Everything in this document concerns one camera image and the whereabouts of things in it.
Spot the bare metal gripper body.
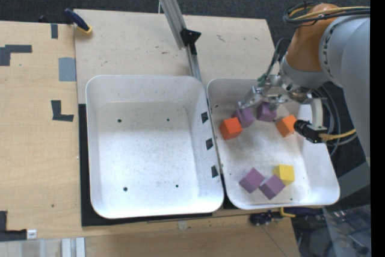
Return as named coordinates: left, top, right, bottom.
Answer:
left=257, top=73, right=314, bottom=105

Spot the purple cube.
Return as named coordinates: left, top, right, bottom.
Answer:
left=259, top=174, right=286, bottom=200
left=256, top=101, right=278, bottom=123
left=232, top=107, right=256, bottom=128
left=238, top=167, right=266, bottom=194

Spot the orange cube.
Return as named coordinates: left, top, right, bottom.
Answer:
left=276, top=114, right=298, bottom=138
left=218, top=117, right=243, bottom=141

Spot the white plastic tray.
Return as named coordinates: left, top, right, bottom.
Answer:
left=85, top=74, right=225, bottom=220
left=206, top=77, right=341, bottom=211

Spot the yellow cube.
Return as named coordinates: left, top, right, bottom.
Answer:
left=272, top=164, right=296, bottom=187

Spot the pale wood board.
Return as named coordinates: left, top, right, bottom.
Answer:
left=73, top=8, right=297, bottom=235

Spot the black cylinder on white bracket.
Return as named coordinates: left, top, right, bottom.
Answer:
left=293, top=97, right=329, bottom=144

